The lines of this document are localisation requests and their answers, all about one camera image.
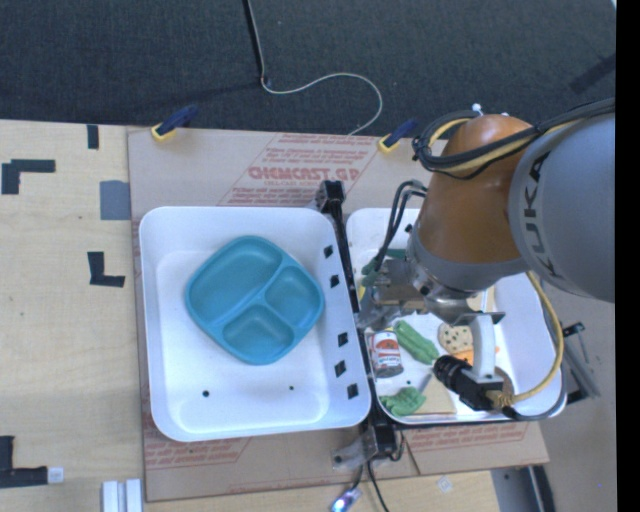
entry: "blue plastic plate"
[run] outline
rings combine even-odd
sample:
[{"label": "blue plastic plate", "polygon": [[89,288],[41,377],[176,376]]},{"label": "blue plastic plate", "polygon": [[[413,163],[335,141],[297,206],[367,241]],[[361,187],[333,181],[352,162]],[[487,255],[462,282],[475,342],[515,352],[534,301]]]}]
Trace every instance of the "blue plastic plate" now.
[{"label": "blue plastic plate", "polygon": [[270,364],[290,352],[324,308],[320,286],[278,246],[236,238],[187,283],[187,310],[198,326],[241,361]]}]

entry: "black tape strip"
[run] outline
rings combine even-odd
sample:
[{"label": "black tape strip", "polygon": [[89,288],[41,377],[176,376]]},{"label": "black tape strip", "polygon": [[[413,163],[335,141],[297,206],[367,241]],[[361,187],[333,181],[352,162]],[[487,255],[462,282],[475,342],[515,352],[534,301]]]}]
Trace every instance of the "black tape strip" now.
[{"label": "black tape strip", "polygon": [[87,147],[89,149],[100,148],[100,134],[98,133],[98,126],[95,124],[87,125]]},{"label": "black tape strip", "polygon": [[98,286],[115,286],[122,288],[124,286],[125,276],[105,276],[104,275],[104,253],[88,252],[89,270],[91,271],[91,279],[89,284]]},{"label": "black tape strip", "polygon": [[20,192],[21,172],[55,172],[55,160],[11,160],[2,164],[2,194],[16,195]]},{"label": "black tape strip", "polygon": [[614,53],[613,55],[609,55],[608,57],[602,59],[595,66],[589,68],[580,76],[574,78],[569,83],[569,87],[576,94],[580,94],[586,91],[594,83],[596,83],[601,78],[604,78],[606,75],[608,75],[615,69],[616,69],[616,54]]},{"label": "black tape strip", "polygon": [[2,193],[16,195],[20,191],[20,172],[11,164],[2,164]]},{"label": "black tape strip", "polygon": [[55,160],[11,160],[18,172],[56,172]]},{"label": "black tape strip", "polygon": [[7,469],[0,471],[0,489],[47,485],[49,483],[48,477],[49,470],[46,466]]},{"label": "black tape strip", "polygon": [[131,219],[131,191],[128,183],[117,180],[100,182],[100,219]]},{"label": "black tape strip", "polygon": [[0,471],[13,467],[13,436],[0,436]]}]

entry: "white tray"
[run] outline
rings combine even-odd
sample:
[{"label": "white tray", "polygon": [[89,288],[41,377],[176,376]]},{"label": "white tray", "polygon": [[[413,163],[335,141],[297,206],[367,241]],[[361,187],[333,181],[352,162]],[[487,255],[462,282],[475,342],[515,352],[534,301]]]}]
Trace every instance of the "white tray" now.
[{"label": "white tray", "polygon": [[[401,228],[391,243],[391,248],[404,249],[409,235],[404,228],[413,224],[418,215],[417,209],[404,212]],[[389,209],[367,208],[354,212],[347,221],[354,279],[359,282],[360,270],[378,252],[382,245],[389,221]],[[505,312],[505,317],[496,325],[496,366],[510,376],[515,393],[528,391],[537,385],[548,373],[555,358],[555,347],[543,317],[538,296],[524,274],[503,278],[495,285],[495,311]],[[438,327],[442,324],[432,314],[413,314],[403,318],[420,334],[440,347]],[[420,389],[431,373],[432,366],[414,360],[403,348],[400,349],[404,371],[391,378],[379,378],[375,381],[378,396],[394,395],[402,387],[413,385]],[[545,413],[554,406],[562,393],[562,377],[556,374],[551,383],[540,393],[516,404],[516,410],[525,415]],[[400,423],[409,425],[434,425],[444,423],[467,423],[498,421],[508,419],[500,413],[474,411],[460,402],[457,395],[450,392],[456,413],[424,414],[394,417]],[[564,407],[564,401],[552,415],[558,414]]]},{"label": "white tray", "polygon": [[[226,352],[184,302],[191,275],[243,235],[286,251],[325,298],[299,345],[264,366]],[[367,416],[364,361],[335,232],[323,215],[306,208],[162,207],[142,219],[140,249],[151,413],[163,434],[203,441],[350,427]]]}]

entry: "black carpet floor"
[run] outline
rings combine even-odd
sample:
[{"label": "black carpet floor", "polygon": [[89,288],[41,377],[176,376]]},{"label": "black carpet floor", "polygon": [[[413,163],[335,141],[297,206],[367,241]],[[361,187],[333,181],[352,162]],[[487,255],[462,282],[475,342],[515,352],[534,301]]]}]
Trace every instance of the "black carpet floor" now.
[{"label": "black carpet floor", "polygon": [[[468,109],[548,119],[616,92],[611,0],[253,0],[273,89],[336,72],[383,98],[361,134]],[[370,84],[271,95],[242,0],[0,0],[0,119],[349,133],[378,110]]]}]

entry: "small can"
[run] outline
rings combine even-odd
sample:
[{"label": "small can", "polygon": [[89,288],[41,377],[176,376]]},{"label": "small can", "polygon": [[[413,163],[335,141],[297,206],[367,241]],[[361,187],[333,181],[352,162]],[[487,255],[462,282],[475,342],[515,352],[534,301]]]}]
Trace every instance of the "small can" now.
[{"label": "small can", "polygon": [[371,365],[376,377],[393,377],[404,371],[400,357],[400,345],[393,330],[384,330],[369,336]]}]

